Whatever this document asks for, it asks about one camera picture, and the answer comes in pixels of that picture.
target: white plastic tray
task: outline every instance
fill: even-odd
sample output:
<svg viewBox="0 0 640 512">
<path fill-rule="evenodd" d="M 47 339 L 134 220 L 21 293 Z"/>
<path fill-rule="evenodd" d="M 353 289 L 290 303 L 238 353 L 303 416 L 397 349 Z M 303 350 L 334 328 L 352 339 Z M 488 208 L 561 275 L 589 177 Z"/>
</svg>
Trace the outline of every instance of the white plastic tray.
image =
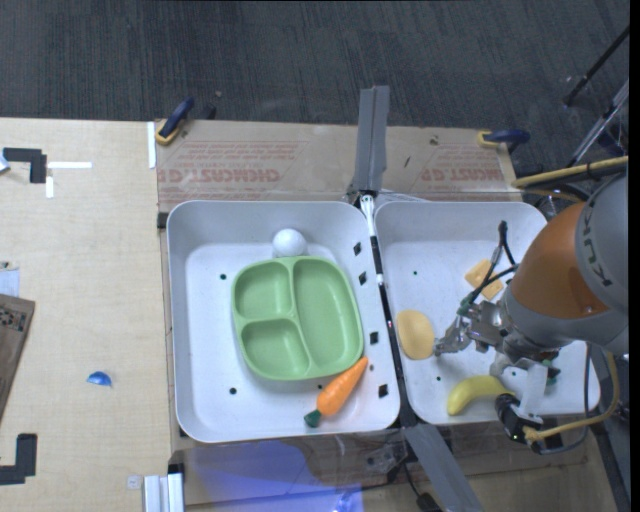
<svg viewBox="0 0 640 512">
<path fill-rule="evenodd" d="M 403 309 L 424 313 L 436 337 L 442 337 L 455 317 L 460 300 L 471 290 L 464 275 L 481 259 L 490 259 L 498 243 L 498 224 L 507 221 L 507 241 L 520 261 L 546 221 L 525 203 L 392 202 L 376 212 L 375 224 L 393 317 Z M 503 256 L 496 272 L 506 269 Z M 493 299 L 496 302 L 502 292 Z M 574 342 L 554 361 L 561 369 L 557 383 L 547 386 L 540 414 L 578 414 L 583 407 L 586 347 Z M 473 402 L 458 416 L 446 411 L 449 392 L 459 381 L 488 374 L 495 351 L 486 354 L 472 343 L 455 354 L 412 360 L 401 351 L 409 402 L 423 420 L 436 425 L 495 421 L 493 399 Z M 591 367 L 591 376 L 595 376 Z M 504 384 L 521 398 L 526 372 L 508 368 Z M 596 378 L 590 379 L 589 404 L 600 399 Z"/>
<path fill-rule="evenodd" d="M 242 358 L 233 328 L 233 279 L 245 266 L 273 256 L 271 240 L 283 228 L 300 231 L 311 255 L 334 261 L 350 278 L 370 362 L 343 409 L 323 417 L 318 428 L 303 417 L 315 409 L 319 386 L 331 377 L 263 379 Z M 230 442 L 375 431 L 395 421 L 400 397 L 390 341 L 367 224 L 356 208 L 337 201 L 191 201 L 171 212 L 167 238 L 176 409 L 186 434 L 201 442 Z"/>
</svg>

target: banana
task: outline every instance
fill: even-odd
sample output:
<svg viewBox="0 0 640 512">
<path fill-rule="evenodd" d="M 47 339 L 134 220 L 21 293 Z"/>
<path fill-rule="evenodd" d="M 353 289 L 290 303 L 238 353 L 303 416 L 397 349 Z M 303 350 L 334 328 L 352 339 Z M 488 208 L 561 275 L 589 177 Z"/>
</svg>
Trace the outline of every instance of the banana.
<svg viewBox="0 0 640 512">
<path fill-rule="evenodd" d="M 449 393 L 447 413 L 449 416 L 460 414 L 473 400 L 485 396 L 498 396 L 503 393 L 515 394 L 502 385 L 493 375 L 474 375 L 458 382 Z"/>
</svg>

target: white ball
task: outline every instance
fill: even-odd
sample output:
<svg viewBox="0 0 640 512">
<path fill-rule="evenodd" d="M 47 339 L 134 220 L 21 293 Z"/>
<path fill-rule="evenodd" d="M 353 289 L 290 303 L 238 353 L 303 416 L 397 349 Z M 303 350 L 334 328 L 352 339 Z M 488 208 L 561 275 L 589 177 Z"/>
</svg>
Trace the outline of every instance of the white ball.
<svg viewBox="0 0 640 512">
<path fill-rule="evenodd" d="M 307 252 L 307 241 L 295 229 L 282 229 L 273 237 L 273 255 L 276 258 L 301 256 Z"/>
</svg>

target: divided green plate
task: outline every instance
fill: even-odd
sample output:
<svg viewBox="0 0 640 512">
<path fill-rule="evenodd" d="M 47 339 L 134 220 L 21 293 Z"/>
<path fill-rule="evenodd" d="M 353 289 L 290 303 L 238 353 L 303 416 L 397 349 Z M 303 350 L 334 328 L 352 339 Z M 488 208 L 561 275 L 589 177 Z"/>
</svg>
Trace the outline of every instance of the divided green plate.
<svg viewBox="0 0 640 512">
<path fill-rule="evenodd" d="M 242 355 L 262 377 L 325 377 L 362 355 L 358 306 L 332 261 L 297 256 L 249 265 L 236 276 L 231 298 Z"/>
</svg>

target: carrot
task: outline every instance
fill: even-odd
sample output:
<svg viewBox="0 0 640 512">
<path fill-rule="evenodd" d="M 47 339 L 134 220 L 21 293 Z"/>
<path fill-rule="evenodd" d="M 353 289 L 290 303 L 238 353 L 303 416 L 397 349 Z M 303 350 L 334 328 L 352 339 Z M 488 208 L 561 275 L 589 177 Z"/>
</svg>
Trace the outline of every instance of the carrot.
<svg viewBox="0 0 640 512">
<path fill-rule="evenodd" d="M 307 425 L 317 427 L 322 415 L 335 414 L 342 408 L 364 373 L 367 364 L 369 364 L 369 359 L 367 356 L 362 356 L 356 364 L 347 368 L 327 384 L 316 399 L 315 411 L 304 417 Z"/>
</svg>

